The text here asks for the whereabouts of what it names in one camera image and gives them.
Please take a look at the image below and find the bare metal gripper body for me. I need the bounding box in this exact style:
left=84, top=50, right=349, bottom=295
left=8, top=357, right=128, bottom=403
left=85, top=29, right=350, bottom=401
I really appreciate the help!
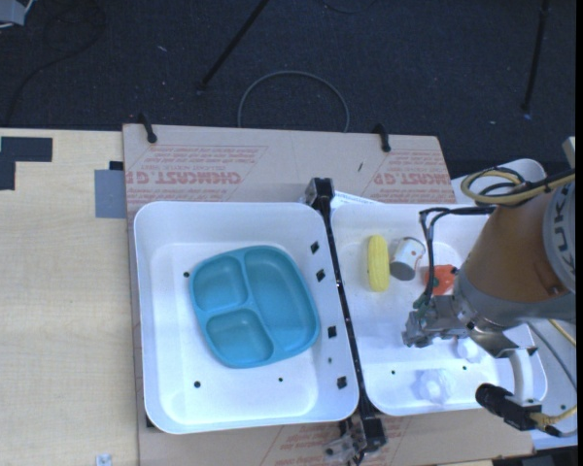
left=401, top=294, right=478, bottom=350

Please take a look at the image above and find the orange rounded toy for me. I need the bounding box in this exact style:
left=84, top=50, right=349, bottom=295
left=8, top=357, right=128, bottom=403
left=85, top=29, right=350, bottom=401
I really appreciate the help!
left=423, top=263, right=461, bottom=296

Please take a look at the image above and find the white plastic tray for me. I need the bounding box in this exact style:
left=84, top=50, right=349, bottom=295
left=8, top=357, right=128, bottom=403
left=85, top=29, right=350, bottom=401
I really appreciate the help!
left=329, top=201, right=548, bottom=417
left=133, top=200, right=360, bottom=436

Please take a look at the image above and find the white can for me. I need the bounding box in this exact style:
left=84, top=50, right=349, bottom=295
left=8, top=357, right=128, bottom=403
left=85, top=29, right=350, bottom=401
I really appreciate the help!
left=389, top=236, right=426, bottom=282

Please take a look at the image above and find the yellow corn cob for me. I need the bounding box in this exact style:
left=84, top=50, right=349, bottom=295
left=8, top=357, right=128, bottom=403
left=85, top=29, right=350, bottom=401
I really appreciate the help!
left=366, top=234, right=392, bottom=293

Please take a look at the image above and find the thin black rod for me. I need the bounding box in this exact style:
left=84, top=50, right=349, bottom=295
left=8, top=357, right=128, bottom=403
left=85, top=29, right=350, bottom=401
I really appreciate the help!
left=316, top=196, right=379, bottom=422

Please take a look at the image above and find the white paper sheet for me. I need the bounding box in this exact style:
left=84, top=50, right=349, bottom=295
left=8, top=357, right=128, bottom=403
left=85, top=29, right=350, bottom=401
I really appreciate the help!
left=331, top=190, right=386, bottom=209

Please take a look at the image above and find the blue divided plate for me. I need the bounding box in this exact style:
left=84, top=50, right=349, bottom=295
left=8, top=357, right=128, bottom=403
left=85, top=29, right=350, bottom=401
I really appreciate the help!
left=189, top=245, right=322, bottom=370

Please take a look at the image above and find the brown cardboard board red print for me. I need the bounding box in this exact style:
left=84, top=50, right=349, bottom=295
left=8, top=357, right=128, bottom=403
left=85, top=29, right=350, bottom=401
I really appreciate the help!
left=121, top=122, right=536, bottom=466

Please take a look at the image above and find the black cylinder on white bracket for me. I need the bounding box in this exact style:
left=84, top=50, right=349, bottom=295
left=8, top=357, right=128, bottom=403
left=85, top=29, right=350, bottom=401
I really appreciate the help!
left=474, top=348, right=545, bottom=432

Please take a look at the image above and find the black block with wires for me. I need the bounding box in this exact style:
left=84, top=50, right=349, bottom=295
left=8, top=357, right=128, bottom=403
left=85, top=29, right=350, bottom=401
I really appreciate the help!
left=359, top=416, right=388, bottom=454
left=304, top=177, right=334, bottom=209

